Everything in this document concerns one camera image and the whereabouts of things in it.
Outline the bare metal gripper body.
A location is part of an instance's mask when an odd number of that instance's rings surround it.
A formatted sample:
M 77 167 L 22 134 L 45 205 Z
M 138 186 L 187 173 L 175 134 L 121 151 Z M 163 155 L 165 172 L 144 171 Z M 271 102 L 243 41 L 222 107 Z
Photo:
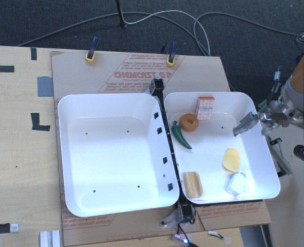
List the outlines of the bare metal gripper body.
M 263 100 L 258 105 L 260 120 L 268 127 L 293 125 L 301 129 L 304 128 L 304 113 L 294 102 L 280 96 L 277 100 Z

